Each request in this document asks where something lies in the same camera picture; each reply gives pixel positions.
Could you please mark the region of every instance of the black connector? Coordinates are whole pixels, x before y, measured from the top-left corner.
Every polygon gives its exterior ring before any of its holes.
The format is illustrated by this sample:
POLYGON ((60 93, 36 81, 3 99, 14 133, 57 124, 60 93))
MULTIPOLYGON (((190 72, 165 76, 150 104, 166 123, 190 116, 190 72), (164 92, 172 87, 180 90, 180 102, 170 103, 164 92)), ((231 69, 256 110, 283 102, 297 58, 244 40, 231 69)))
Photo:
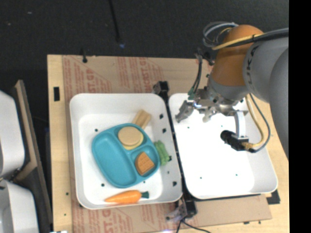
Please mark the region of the black connector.
POLYGON ((238 139, 235 137, 236 134, 229 130, 224 130, 220 134, 220 138, 227 144, 229 144, 233 149, 237 151, 246 150, 242 145, 243 142, 248 142, 248 138, 246 139, 238 139))
POLYGON ((169 84, 167 83, 167 81, 159 81, 153 87, 153 92, 162 97, 165 102, 167 102, 169 99, 169 90, 169 84))
POLYGON ((214 61, 213 61, 212 58, 211 58, 210 53, 209 53, 208 51, 206 51, 206 52, 203 54, 203 59, 207 60, 207 62, 208 62, 208 64, 209 64, 210 66, 213 66, 213 65, 215 64, 214 61))
POLYGON ((187 211, 187 216, 186 216, 187 218, 191 218, 198 213, 196 209, 195 201, 186 200, 185 205, 186 205, 186 211, 187 211))

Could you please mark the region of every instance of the blue plate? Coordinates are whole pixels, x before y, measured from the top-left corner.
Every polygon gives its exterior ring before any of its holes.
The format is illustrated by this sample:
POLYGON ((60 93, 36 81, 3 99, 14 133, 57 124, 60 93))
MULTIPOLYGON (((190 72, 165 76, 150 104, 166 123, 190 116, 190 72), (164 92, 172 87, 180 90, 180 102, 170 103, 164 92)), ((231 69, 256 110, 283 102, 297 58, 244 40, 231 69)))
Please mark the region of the blue plate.
POLYGON ((125 123, 100 132, 92 142, 92 152, 102 174, 114 186, 127 188, 138 184, 152 176, 160 166, 158 152, 145 131, 132 123, 125 123), (123 127, 135 127, 144 136, 140 146, 126 150, 118 139, 118 132, 123 127), (136 157, 146 152, 155 167, 141 176, 135 167, 136 157))

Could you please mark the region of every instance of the toy bread slice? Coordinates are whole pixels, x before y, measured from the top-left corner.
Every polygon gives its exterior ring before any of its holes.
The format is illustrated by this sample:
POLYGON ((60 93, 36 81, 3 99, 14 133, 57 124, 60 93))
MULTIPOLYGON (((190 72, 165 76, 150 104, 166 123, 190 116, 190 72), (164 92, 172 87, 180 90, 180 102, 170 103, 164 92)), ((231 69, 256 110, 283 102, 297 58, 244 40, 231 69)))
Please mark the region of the toy bread slice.
POLYGON ((142 129, 145 129, 147 124, 149 123, 151 119, 151 114, 144 110, 138 111, 135 118, 133 119, 132 123, 140 126, 142 129))
POLYGON ((141 139, 142 133, 135 127, 124 127, 118 133, 118 139, 123 145, 133 146, 136 145, 141 139))
POLYGON ((146 172, 151 170, 155 166, 155 164, 145 152, 142 152, 137 156, 135 160, 135 166, 137 172, 140 175, 144 175, 146 172))

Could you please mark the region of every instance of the white plastic bin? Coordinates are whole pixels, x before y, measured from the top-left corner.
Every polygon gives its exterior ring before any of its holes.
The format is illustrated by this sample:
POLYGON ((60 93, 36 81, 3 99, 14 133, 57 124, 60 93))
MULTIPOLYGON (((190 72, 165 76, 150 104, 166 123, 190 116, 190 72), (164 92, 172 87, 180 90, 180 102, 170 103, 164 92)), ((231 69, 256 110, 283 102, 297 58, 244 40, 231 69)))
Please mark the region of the white plastic bin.
POLYGON ((181 174, 162 98, 155 94, 78 94, 71 99, 69 107, 76 193, 82 206, 88 209, 124 206, 104 199, 126 190, 149 192, 150 198, 137 204, 173 202, 182 196, 181 174), (141 109, 152 115, 145 132, 152 142, 164 143, 172 160, 160 166, 150 178, 129 188, 117 188, 100 172, 92 155, 92 140, 104 130, 132 122, 141 109))
POLYGON ((39 233, 32 193, 6 180, 0 187, 0 233, 39 233))
MULTIPOLYGON (((187 94, 174 94, 169 106, 186 186, 196 198, 205 200, 273 192, 277 177, 266 148, 257 153, 235 151, 220 138, 223 130, 236 131, 233 116, 217 114, 207 123, 203 114, 194 110, 180 123, 175 119, 187 94)), ((235 106, 248 110, 245 102, 235 106)), ((250 114, 245 116, 246 134, 250 142, 260 141, 250 114)))
POLYGON ((8 178, 24 163, 25 149, 14 99, 0 91, 0 177, 8 178))

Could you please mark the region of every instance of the toy carrot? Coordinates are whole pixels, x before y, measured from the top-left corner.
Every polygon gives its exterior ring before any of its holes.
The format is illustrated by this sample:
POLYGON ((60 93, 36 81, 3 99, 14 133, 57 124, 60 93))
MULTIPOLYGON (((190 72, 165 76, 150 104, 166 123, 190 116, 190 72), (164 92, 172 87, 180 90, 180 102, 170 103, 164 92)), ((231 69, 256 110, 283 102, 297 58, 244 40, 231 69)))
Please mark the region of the toy carrot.
POLYGON ((129 204, 136 203, 140 198, 149 198, 149 192, 139 192, 137 190, 130 190, 121 192, 119 194, 113 195, 107 199, 105 202, 119 203, 119 204, 129 204))

